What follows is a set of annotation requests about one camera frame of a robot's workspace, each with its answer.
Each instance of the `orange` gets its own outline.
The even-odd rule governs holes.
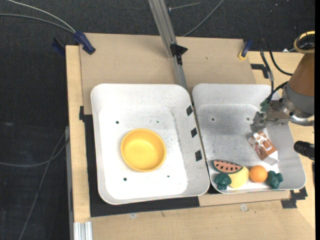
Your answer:
[[[255,165],[250,169],[250,179],[253,182],[265,182],[268,177],[267,170],[261,165]]]

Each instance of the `watermelon slice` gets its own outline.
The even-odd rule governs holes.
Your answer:
[[[221,173],[226,173],[226,174],[234,174],[243,168],[242,165],[237,164],[235,162],[229,162],[226,160],[218,160],[218,159],[213,160],[213,165],[217,171]]]

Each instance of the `yellow bowl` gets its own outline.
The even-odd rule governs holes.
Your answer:
[[[131,169],[150,172],[163,164],[167,151],[164,141],[157,133],[139,128],[129,131],[123,137],[121,155]]]

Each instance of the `small carton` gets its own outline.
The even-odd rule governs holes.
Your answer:
[[[279,162],[277,149],[263,131],[254,133],[248,141],[262,161],[272,166]]]

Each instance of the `wooden table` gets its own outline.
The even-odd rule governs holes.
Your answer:
[[[308,197],[297,201],[297,208],[283,208],[280,200],[289,199],[290,191],[268,191],[241,194],[204,194],[199,197],[200,207],[189,209],[139,212],[136,218],[129,214],[91,217],[84,123],[79,119],[80,106],[88,103],[88,91],[99,81],[102,83],[135,83],[128,71],[117,71],[108,80],[96,77],[86,81],[87,65],[91,68],[117,69],[158,67],[155,75],[148,75],[147,83],[173,84],[173,66],[162,52],[159,36],[131,36],[87,34],[97,49],[92,57],[85,55],[79,46],[66,47],[66,69],[70,130],[69,206],[71,223],[92,222],[94,240],[128,239],[315,239],[315,187],[312,161],[301,156],[306,174]],[[248,58],[240,62],[238,54],[243,48],[242,40],[178,37],[180,45],[189,48],[183,55],[186,81],[191,92],[197,83],[267,84],[260,70],[251,70],[251,64],[262,64],[259,52],[250,51]],[[128,44],[123,51],[123,44]],[[287,81],[287,75],[278,72],[265,54],[275,77],[275,86]],[[275,52],[278,65],[293,72],[302,58],[300,53]],[[90,113],[90,107],[84,110]],[[314,129],[290,124],[294,141],[314,143]]]

